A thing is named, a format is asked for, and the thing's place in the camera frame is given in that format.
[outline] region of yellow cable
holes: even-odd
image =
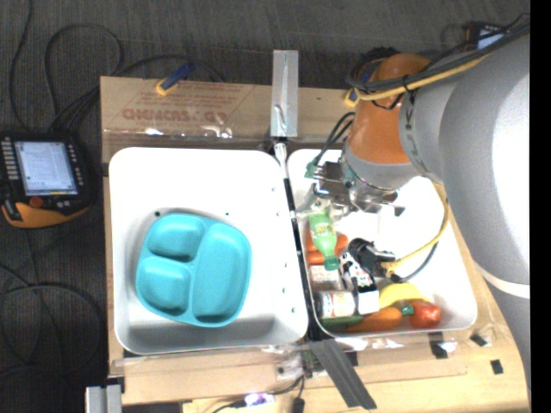
[[[423,253],[429,248],[432,248],[441,238],[442,235],[448,226],[449,222],[449,204],[448,199],[446,198],[446,194],[444,192],[444,189],[433,183],[433,186],[438,193],[438,197],[440,198],[440,201],[442,202],[442,205],[444,207],[444,215],[442,219],[442,225],[440,226],[440,231],[435,235],[435,237],[430,240],[427,244],[423,245],[418,250],[414,250],[412,253],[408,254],[407,256],[404,256],[398,260],[394,260],[392,262],[381,262],[381,266],[387,271],[388,275],[392,275],[395,273],[396,269],[399,268],[404,262],[407,262],[408,260],[411,260],[414,256],[418,256],[419,254]]]
[[[407,84],[408,90],[415,90],[419,87],[425,86],[430,83],[434,83],[435,81],[439,81],[441,79],[451,77],[453,75],[456,75],[458,73],[461,73],[463,71],[466,71],[468,69],[471,69],[472,67],[475,67],[482,59],[487,57],[487,55],[484,55],[478,59],[473,59],[472,61],[469,61],[468,63],[465,63],[464,65],[457,66],[453,69],[450,69],[445,72],[437,73],[436,75],[433,75],[432,77],[427,77],[424,79],[420,79],[419,81],[416,81],[415,83]],[[406,91],[406,87],[400,86],[396,89],[389,89],[385,90],[383,92],[375,92],[375,93],[362,93],[358,88],[354,88],[354,91],[356,92],[359,99],[363,101],[374,101],[374,100],[380,100],[382,98],[388,98],[389,96],[399,95],[401,93],[404,93]]]

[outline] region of toy vegetable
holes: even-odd
[[[353,332],[383,332],[392,330],[402,321],[402,312],[389,306],[378,312],[367,315],[360,323],[347,327],[346,331]]]
[[[434,327],[440,324],[440,307],[421,299],[404,305],[402,315],[407,315],[412,327]]]
[[[337,234],[337,245],[335,246],[335,256],[339,255],[348,246],[348,238],[344,234]],[[309,265],[324,264],[324,255],[318,251],[312,241],[310,231],[306,233],[306,262]]]

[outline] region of white container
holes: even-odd
[[[288,158],[288,173],[293,189],[294,203],[298,207],[312,189],[313,180],[306,179],[306,165],[319,153],[318,150],[298,150]],[[321,159],[336,162],[341,151],[328,151]],[[440,230],[443,221],[443,205],[431,181],[415,177],[399,191],[396,205],[405,211],[394,217],[392,209],[382,213],[351,213],[335,224],[337,232],[346,234],[349,240],[355,237],[374,242],[378,250],[388,250],[401,258],[428,243]],[[306,222],[300,219],[301,235]],[[408,275],[423,262],[426,254],[415,256],[400,266],[397,273]],[[395,336],[446,330],[464,330],[477,318],[478,307],[471,283],[455,240],[448,224],[433,257],[418,275],[410,280],[421,293],[441,308],[441,322],[431,329],[413,329],[404,317],[402,324],[387,332],[346,334],[339,336]]]
[[[267,153],[127,148],[109,165],[115,334],[135,354],[296,342],[308,315],[281,169]],[[222,220],[251,243],[251,281],[239,316],[212,329],[148,311],[134,277],[155,213]]]

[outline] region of teal plastic plate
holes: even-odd
[[[241,312],[251,278],[251,245],[218,220],[172,213],[145,235],[136,271],[142,305],[168,319],[221,327]]]

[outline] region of light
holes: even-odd
[[[245,403],[247,404],[247,407],[252,407],[253,405],[272,404],[275,401],[276,397],[268,393],[249,393],[245,396]]]
[[[163,134],[163,132],[160,132],[159,130],[157,130],[156,128],[152,128],[152,127],[147,127],[145,129],[145,134],[148,134],[150,136],[160,136]]]

